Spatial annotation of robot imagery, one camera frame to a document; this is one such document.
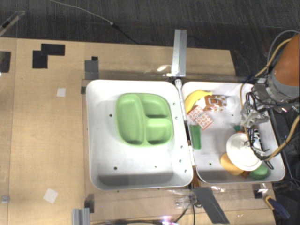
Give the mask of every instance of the white paper piece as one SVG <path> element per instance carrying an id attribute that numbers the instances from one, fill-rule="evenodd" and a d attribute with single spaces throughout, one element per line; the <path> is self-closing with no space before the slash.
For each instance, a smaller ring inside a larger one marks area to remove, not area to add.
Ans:
<path id="1" fill-rule="evenodd" d="M 55 192 L 53 189 L 48 188 L 43 198 L 50 203 L 54 203 L 57 195 L 58 192 Z"/>
<path id="2" fill-rule="evenodd" d="M 66 96 L 66 88 L 58 88 L 57 97 L 65 97 Z"/>

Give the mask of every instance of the green plate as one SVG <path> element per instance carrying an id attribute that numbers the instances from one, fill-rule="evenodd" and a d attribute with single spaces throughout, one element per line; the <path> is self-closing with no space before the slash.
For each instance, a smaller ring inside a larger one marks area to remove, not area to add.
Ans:
<path id="1" fill-rule="evenodd" d="M 155 94 L 127 93 L 116 104 L 121 140 L 130 145 L 161 145 L 173 138 L 173 121 L 167 101 Z"/>

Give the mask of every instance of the gray cable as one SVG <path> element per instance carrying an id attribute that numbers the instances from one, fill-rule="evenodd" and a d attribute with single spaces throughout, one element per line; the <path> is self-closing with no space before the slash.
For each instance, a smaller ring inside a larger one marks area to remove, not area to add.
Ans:
<path id="1" fill-rule="evenodd" d="M 76 9 L 82 10 L 83 12 L 86 12 L 86 13 L 88 13 L 88 14 L 91 14 L 91 15 L 94 15 L 94 16 L 96 16 L 96 17 L 99 17 L 99 18 L 101 18 L 101 19 L 103 19 L 103 20 L 109 22 L 111 25 L 113 25 L 113 22 L 112 22 L 112 21 L 109 21 L 108 19 L 106 19 L 106 18 L 104 18 L 104 17 L 102 17 L 102 16 L 100 16 L 100 15 L 97 15 L 97 14 L 95 14 L 95 13 L 92 13 L 92 12 L 90 12 L 90 11 L 88 11 L 88 10 L 85 10 L 85 9 L 83 9 L 83 8 L 81 8 L 81 7 L 77 7 L 77 6 L 74 6 L 74 5 L 69 5 L 69 4 L 62 3 L 62 2 L 57 2 L 57 1 L 55 1 L 55 0 L 48 0 L 48 1 L 51 1 L 51 2 L 54 2 L 54 3 L 60 4 L 60 5 L 64 5 L 64 6 L 67 6 L 67 7 L 70 7 L 70 8 L 76 8 Z"/>
<path id="2" fill-rule="evenodd" d="M 285 30 L 285 31 L 279 33 L 279 34 L 277 35 L 277 37 L 274 39 L 273 43 L 271 44 L 271 47 L 270 47 L 269 52 L 268 52 L 267 63 L 268 63 L 269 60 L 270 60 L 271 52 L 272 52 L 272 50 L 273 50 L 273 46 L 274 46 L 274 44 L 276 43 L 277 39 L 278 39 L 281 35 L 283 35 L 283 34 L 285 34 L 285 33 L 287 33 L 287 32 L 293 32 L 293 33 L 299 34 L 299 32 L 296 31 L 296 30 Z"/>

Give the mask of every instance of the black floor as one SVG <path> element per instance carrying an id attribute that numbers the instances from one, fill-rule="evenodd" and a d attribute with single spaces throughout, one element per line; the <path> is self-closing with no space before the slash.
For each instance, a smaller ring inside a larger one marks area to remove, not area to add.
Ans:
<path id="1" fill-rule="evenodd" d="M 188 47 L 229 49 L 236 74 L 243 77 L 265 66 L 276 35 L 299 29 L 300 0 L 55 1 L 105 17 L 142 45 L 172 46 L 174 30 L 186 29 Z M 7 37 L 135 43 L 99 17 L 48 0 L 0 0 L 0 24 L 14 11 L 26 14 Z M 291 35 L 285 34 L 276 45 Z M 285 203 L 299 212 L 299 200 L 297 205 Z"/>

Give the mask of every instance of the banana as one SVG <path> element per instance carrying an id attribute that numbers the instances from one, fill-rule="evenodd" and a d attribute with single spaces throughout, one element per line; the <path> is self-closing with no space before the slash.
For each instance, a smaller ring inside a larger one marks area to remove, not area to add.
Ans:
<path id="1" fill-rule="evenodd" d="M 212 95 L 211 92 L 205 92 L 202 90 L 196 90 L 189 94 L 184 101 L 184 107 L 186 108 L 187 114 L 192 110 L 194 104 L 200 100 L 201 98 L 207 96 L 207 95 Z"/>

